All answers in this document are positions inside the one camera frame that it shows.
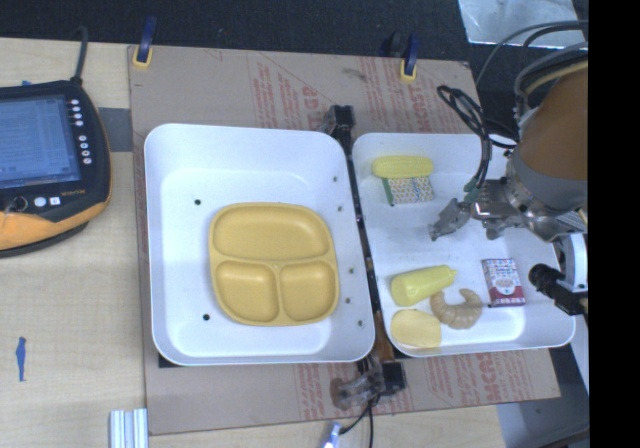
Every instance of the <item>cardboard sheet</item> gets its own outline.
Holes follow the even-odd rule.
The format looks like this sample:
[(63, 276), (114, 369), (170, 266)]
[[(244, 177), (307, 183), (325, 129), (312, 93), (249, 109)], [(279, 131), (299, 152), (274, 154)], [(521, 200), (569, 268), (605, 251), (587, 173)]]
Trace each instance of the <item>cardboard sheet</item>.
[[(134, 48), (129, 49), (129, 62)], [(468, 133), (436, 87), (475, 97), (465, 63), (419, 60), (411, 84), (400, 59), (155, 47), (147, 69), (129, 65), (144, 363), (153, 435), (354, 417), (331, 401), (332, 380), (355, 364), (176, 367), (151, 336), (143, 144), (168, 122), (314, 130), (333, 104), (352, 105), (354, 135)], [(408, 387), (375, 414), (469, 407), (559, 396), (548, 350), (406, 359)]]

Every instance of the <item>blue marker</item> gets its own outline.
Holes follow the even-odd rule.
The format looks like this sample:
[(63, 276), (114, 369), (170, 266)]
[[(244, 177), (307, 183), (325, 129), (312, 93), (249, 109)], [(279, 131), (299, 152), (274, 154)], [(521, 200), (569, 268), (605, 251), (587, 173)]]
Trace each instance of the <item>blue marker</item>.
[(18, 360), (18, 370), (20, 372), (20, 382), (24, 382), (24, 360), (27, 357), (27, 348), (26, 348), (27, 340), (20, 336), (18, 340), (18, 348), (16, 348), (16, 358)]

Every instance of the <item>table surface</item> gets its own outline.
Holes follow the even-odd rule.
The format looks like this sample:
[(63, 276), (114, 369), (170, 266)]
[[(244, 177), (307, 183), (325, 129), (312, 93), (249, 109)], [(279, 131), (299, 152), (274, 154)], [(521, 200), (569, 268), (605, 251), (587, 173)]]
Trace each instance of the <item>table surface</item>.
[[(130, 109), (127, 46), (90, 44), (82, 77), (96, 107)], [(68, 79), (78, 50), (77, 42), (0, 38), (0, 87)], [(0, 259), (0, 446), (106, 447), (110, 411), (145, 407), (132, 154), (112, 157), (103, 214), (61, 244)], [(326, 427), (151, 436), (149, 446), (317, 448)], [(505, 446), (495, 406), (376, 416), (374, 428), (374, 446)], [(368, 437), (365, 420), (340, 446), (364, 447)]]

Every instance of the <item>yellow divided plate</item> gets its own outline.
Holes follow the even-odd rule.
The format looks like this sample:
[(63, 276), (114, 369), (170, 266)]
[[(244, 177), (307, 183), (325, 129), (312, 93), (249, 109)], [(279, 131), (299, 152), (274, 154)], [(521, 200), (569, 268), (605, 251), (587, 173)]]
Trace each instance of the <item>yellow divided plate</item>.
[(331, 232), (313, 210), (237, 203), (209, 228), (211, 279), (220, 307), (249, 325), (302, 325), (329, 316), (339, 281)]

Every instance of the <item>white tray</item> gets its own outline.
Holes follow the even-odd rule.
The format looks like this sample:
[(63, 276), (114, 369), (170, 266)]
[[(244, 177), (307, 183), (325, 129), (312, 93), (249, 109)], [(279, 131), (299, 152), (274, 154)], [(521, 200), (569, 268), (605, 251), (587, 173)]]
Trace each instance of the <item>white tray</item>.
[[(144, 147), (153, 339), (179, 365), (347, 362), (375, 329), (344, 152), (309, 131), (167, 124)], [(207, 236), (224, 206), (282, 202), (313, 209), (336, 250), (340, 298), (326, 319), (250, 326), (227, 317), (209, 274)]]
[[(380, 178), (371, 173), (373, 160), (384, 155), (421, 155), (431, 158), (434, 171), (431, 184), (435, 197), (429, 202), (389, 206)], [(449, 303), (459, 303), (460, 288), (471, 288), (483, 303), (489, 293), (481, 260), (512, 258), (526, 298), (524, 306), (483, 308), (478, 323), (468, 330), (442, 328), (442, 345), (418, 350), (396, 345), (413, 357), (470, 354), (500, 350), (562, 346), (573, 337), (575, 320), (558, 309), (553, 301), (535, 290), (528, 273), (536, 263), (558, 268), (553, 247), (525, 228), (510, 228), (504, 237), (490, 241), (479, 221), (470, 219), (457, 232), (432, 241), (428, 225), (453, 198), (462, 200), (463, 186), (476, 172), (480, 159), (480, 141), (475, 135), (443, 134), (366, 134), (353, 148), (358, 191), (367, 237), (378, 283), (385, 329), (390, 334), (393, 315), (401, 309), (389, 291), (396, 275), (431, 265), (446, 264), (458, 271), (454, 284), (445, 289)], [(489, 177), (504, 175), (506, 159), (494, 149)], [(429, 301), (413, 306), (431, 312)]]

